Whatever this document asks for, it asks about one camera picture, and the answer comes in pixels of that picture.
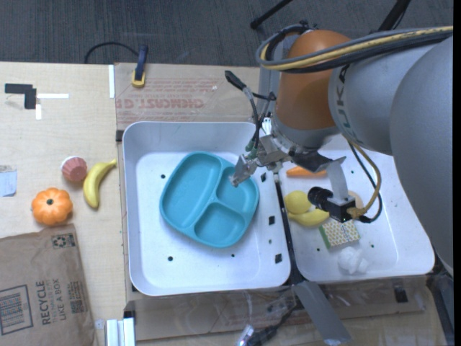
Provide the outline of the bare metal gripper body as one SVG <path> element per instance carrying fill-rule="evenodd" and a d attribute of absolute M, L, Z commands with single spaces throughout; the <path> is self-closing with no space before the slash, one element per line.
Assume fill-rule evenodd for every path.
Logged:
<path fill-rule="evenodd" d="M 296 145 L 285 137 L 275 134 L 263 136 L 259 139 L 256 165 L 274 168 L 278 164 L 290 161 L 295 152 Z"/>

